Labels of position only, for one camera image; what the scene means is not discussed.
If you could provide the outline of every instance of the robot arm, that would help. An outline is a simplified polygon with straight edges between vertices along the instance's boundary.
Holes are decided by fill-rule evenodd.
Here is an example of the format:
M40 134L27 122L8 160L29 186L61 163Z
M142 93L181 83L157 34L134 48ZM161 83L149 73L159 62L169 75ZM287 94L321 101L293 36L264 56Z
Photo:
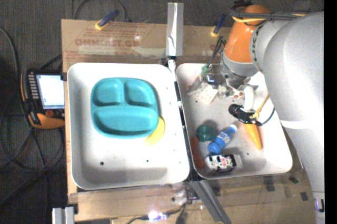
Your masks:
M264 74L281 124L308 174L316 223L325 223L324 12L288 18L269 13L262 6L249 5L241 13L245 23L236 18L220 71L227 87L236 90L257 71ZM270 19L261 19L268 15Z

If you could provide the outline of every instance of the bottle cap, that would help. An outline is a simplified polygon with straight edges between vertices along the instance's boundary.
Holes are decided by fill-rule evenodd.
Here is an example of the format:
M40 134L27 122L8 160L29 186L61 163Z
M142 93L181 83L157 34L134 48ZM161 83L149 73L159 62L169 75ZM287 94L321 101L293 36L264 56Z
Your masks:
M230 128L233 128L235 132L237 131L237 126L236 126L236 125L231 124L229 127L230 127Z

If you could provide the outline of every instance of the toy carrot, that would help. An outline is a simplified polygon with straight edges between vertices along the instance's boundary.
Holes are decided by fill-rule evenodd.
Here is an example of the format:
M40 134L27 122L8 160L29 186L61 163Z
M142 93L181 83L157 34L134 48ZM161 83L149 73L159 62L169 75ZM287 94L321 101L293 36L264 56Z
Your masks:
M256 148L258 150L262 149L261 140L259 136L259 132L257 131L257 127L255 124L244 124L244 129L246 130L247 134L254 142Z
M191 145L193 161L198 169L202 169L205 166L205 162L199 155L198 144L199 144L198 137L192 136L190 138L190 145Z

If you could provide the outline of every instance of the yellow banana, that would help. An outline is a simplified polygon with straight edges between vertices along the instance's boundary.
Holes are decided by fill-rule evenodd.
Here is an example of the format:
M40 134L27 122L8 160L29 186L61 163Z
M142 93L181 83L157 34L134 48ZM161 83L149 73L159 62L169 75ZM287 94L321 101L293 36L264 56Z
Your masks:
M146 138L146 140L144 141L144 145L146 146L154 145L162 138L164 132L165 132L165 122L161 117L159 117L156 129Z

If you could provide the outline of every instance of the blue plastic bottle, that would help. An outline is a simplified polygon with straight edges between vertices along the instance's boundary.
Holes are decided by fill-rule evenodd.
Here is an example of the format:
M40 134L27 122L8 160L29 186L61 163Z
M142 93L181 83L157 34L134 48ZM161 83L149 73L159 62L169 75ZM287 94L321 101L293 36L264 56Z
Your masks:
M210 154L220 154L227 144L232 140L233 134L237 131L236 125L230 125L226 130L220 131L215 139L207 147Z

